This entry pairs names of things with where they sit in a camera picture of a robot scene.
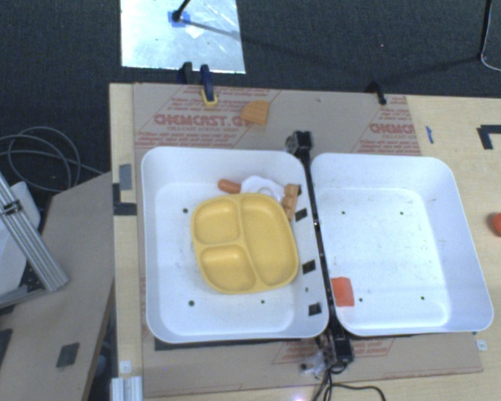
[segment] black wire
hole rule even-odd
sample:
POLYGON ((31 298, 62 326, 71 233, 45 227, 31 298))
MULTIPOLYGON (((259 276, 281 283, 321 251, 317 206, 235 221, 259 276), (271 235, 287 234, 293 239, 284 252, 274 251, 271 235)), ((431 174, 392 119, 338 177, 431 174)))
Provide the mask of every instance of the black wire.
POLYGON ((6 156, 8 158, 9 167, 11 168, 11 170, 13 171, 15 176, 17 176, 20 180, 24 181, 29 186, 34 187, 36 189, 46 191, 49 193, 59 193, 59 192, 63 191, 63 189, 55 189, 52 187, 47 187, 45 185, 36 184, 33 181, 26 178, 23 174, 20 173, 17 166, 14 164, 13 155, 22 155, 22 154, 39 155, 39 156, 44 156, 44 157, 49 157, 49 158, 61 160, 61 162, 63 163, 63 167, 65 169, 65 172, 66 172, 66 177, 67 177, 65 190, 70 189, 71 187, 75 187, 80 182, 80 176, 81 176, 82 169, 88 170, 88 171, 93 172, 95 174, 102 174, 101 171, 96 170, 95 168, 92 168, 90 166, 84 165, 80 160, 78 148, 76 147, 74 142, 66 134, 64 134, 63 132, 61 132, 55 128, 50 128, 48 126, 33 126, 32 128, 22 130, 18 134, 15 134, 15 135, 6 135, 3 137, 0 137, 0 142, 3 142, 3 141, 8 141, 8 147, 7 147, 6 151, 0 152, 0 157, 6 156), (68 147, 72 151, 73 159, 69 159, 68 157, 66 157, 62 153, 62 151, 58 147, 56 147, 53 143, 51 143, 50 141, 44 140, 36 135, 33 135, 34 131, 46 131, 46 132, 50 132, 54 135, 61 137, 61 139, 65 141, 65 143, 68 145, 68 147), (38 142, 40 144, 43 144, 43 145, 46 145, 47 147, 49 147, 53 153, 47 153, 47 152, 39 151, 39 150, 14 150, 13 146, 15 145, 17 140, 31 140, 31 141, 38 142), (76 170, 74 171, 75 172, 74 176, 73 176, 73 169, 72 169, 71 165, 76 166, 76 170))
POLYGON ((484 49, 486 48, 486 38, 488 36, 488 27, 490 25, 490 12, 492 11, 492 0, 486 0, 484 4, 484 20, 483 20, 483 31, 481 36, 481 52, 480 56, 484 55, 484 49))
MULTIPOLYGON (((341 371, 335 372, 334 374, 340 374, 346 368, 347 368, 347 366, 344 367, 341 371)), ((331 401, 332 400, 332 390, 334 388, 344 388, 344 389, 350 389, 350 390, 354 390, 354 391, 374 390, 374 391, 377 391, 377 393, 380 395, 381 401, 386 401, 386 396, 384 395, 384 392, 380 388, 378 388, 377 386, 372 386, 372 385, 351 386, 351 385, 344 384, 344 383, 333 383, 332 382, 332 372, 330 369, 325 372, 325 376, 323 378, 323 381, 321 382, 321 386, 319 387, 316 394, 314 395, 314 398, 312 398, 311 400, 317 401, 319 399, 319 397, 321 396, 321 393, 323 393, 322 401, 331 401)))

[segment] yellow plastic tray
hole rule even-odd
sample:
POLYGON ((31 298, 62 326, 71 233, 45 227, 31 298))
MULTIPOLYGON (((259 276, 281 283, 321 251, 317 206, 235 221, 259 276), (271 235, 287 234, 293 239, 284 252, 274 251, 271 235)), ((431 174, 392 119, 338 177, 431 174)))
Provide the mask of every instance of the yellow plastic tray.
POLYGON ((202 276, 226 294, 282 287, 299 269, 286 213, 267 195, 242 193, 200 203, 191 235, 202 276))

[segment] beige table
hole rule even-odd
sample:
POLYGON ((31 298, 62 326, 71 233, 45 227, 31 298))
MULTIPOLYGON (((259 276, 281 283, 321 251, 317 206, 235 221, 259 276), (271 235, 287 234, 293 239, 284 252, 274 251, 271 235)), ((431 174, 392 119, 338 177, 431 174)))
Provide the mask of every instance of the beige table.
MULTIPOLYGON (((121 165, 132 163, 134 171, 133 89, 131 85, 112 85, 110 93, 113 182, 119 183, 121 165)), ((488 223, 492 213, 501 211, 501 135, 491 135, 493 149, 485 150, 477 131, 483 124, 501 124, 501 100, 409 96, 407 103, 422 154, 443 160, 455 174, 495 318, 491 327, 477 336, 488 347, 481 352, 483 372, 374 384, 382 388, 388 400, 501 399, 501 237, 493 233, 488 223), (427 126, 432 131, 432 143, 426 135, 427 126)), ((131 181, 130 187, 120 192, 121 202, 136 202, 133 176, 131 181)), ((143 373, 139 257, 137 236, 121 235, 137 233, 137 219, 116 216, 114 230, 119 359, 129 361, 121 364, 125 367, 120 376, 128 378, 143 373)), ((278 388, 163 399, 303 400, 310 399, 313 391, 312 387, 278 388)), ((376 399, 376 394, 338 388, 333 399, 376 399)))
POLYGON ((113 305, 110 181, 101 175, 53 198, 43 239, 70 281, 0 316, 0 331, 13 330, 0 401, 88 399, 113 305), (58 368, 67 346, 76 357, 58 368))

